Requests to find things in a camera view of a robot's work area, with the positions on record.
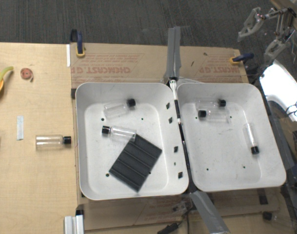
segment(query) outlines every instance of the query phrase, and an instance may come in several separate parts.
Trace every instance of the dark gray carpet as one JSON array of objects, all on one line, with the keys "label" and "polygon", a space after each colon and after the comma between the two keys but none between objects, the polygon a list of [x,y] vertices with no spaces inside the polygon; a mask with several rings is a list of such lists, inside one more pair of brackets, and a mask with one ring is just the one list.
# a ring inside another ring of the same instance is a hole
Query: dark gray carpet
[{"label": "dark gray carpet", "polygon": [[[68,43],[71,29],[85,42],[166,45],[167,29],[181,26],[182,46],[253,52],[261,64],[276,21],[237,42],[251,9],[269,0],[0,0],[0,42]],[[278,58],[297,80],[291,48]]]}]

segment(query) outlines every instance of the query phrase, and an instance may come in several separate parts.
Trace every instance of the white plastic tray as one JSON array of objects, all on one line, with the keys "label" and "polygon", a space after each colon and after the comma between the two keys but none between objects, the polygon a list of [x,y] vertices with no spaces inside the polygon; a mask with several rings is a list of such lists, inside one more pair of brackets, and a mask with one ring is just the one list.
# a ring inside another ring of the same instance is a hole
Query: white plastic tray
[{"label": "white plastic tray", "polygon": [[[135,109],[107,119],[103,106],[113,100],[133,98]],[[185,156],[172,91],[161,83],[84,83],[76,90],[79,150],[79,182],[82,193],[92,200],[178,195],[188,186]],[[137,193],[112,175],[109,169],[126,141],[101,134],[103,125],[137,130],[162,149],[151,174]]]},{"label": "white plastic tray", "polygon": [[[184,136],[195,185],[202,191],[274,187],[286,172],[259,90],[250,84],[184,83],[177,89]],[[229,123],[198,119],[195,101],[222,98]],[[260,153],[252,155],[243,126],[254,124]]]}]

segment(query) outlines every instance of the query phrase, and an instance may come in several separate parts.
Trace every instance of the glass vial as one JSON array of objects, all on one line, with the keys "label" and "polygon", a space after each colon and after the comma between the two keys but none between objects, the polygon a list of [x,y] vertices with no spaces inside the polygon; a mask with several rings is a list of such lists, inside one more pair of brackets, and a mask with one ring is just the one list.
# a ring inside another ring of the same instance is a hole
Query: glass vial
[{"label": "glass vial", "polygon": [[297,221],[289,216],[282,215],[281,213],[263,212],[263,220],[270,223],[273,227],[283,230],[296,230]]},{"label": "glass vial", "polygon": [[211,108],[198,111],[198,118],[200,120],[229,122],[229,115],[230,113],[227,109]]},{"label": "glass vial", "polygon": [[243,128],[245,139],[247,142],[247,145],[249,146],[252,154],[258,154],[259,148],[258,143],[256,141],[255,135],[254,135],[254,128],[252,123],[247,123],[244,125]]},{"label": "glass vial", "polygon": [[209,109],[209,108],[221,108],[223,109],[226,106],[226,101],[224,99],[199,99],[196,103],[196,109]]},{"label": "glass vial", "polygon": [[136,130],[116,126],[103,126],[102,133],[113,138],[124,138],[131,141],[135,141],[136,136]]},{"label": "glass vial", "polygon": [[46,148],[62,148],[64,145],[71,144],[71,136],[62,135],[37,135],[36,136],[36,148],[46,149]]},{"label": "glass vial", "polygon": [[104,106],[105,117],[111,118],[124,115],[129,112],[131,107],[135,106],[134,99],[128,99],[121,102],[112,102]]}]

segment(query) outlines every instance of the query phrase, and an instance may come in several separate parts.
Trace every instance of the blue and yellow clamp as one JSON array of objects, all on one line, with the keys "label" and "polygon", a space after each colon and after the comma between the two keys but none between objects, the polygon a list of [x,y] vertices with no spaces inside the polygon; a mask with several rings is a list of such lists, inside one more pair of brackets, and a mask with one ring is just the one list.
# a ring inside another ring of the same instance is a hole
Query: blue and yellow clamp
[{"label": "blue and yellow clamp", "polygon": [[85,56],[85,48],[82,44],[82,34],[80,31],[77,31],[76,29],[72,29],[71,42],[77,42],[76,56],[78,58],[84,57]]},{"label": "blue and yellow clamp", "polygon": [[230,63],[232,65],[239,65],[240,62],[242,61],[243,64],[245,64],[248,60],[252,59],[253,57],[255,57],[255,55],[253,53],[242,54],[238,57],[231,57]]}]

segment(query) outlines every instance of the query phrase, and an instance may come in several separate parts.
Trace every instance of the wooden table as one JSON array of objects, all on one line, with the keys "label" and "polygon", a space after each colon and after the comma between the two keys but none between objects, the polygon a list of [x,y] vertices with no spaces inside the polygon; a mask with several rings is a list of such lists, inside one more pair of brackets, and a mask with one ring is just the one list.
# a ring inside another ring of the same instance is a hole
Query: wooden table
[{"label": "wooden table", "polygon": [[[0,93],[0,234],[61,234],[63,218],[75,213],[74,145],[58,151],[35,148],[38,134],[74,137],[71,71],[66,60],[66,45],[0,43],[0,70],[14,66]],[[20,77],[22,68],[32,69],[33,82]],[[17,116],[24,116],[23,140],[17,140]],[[288,215],[283,198],[279,201],[281,211]],[[223,219],[233,234],[286,233],[264,223],[261,214]],[[156,233],[165,226],[92,233]],[[208,232],[193,216],[190,226],[191,233]],[[186,222],[177,233],[186,233]]]}]

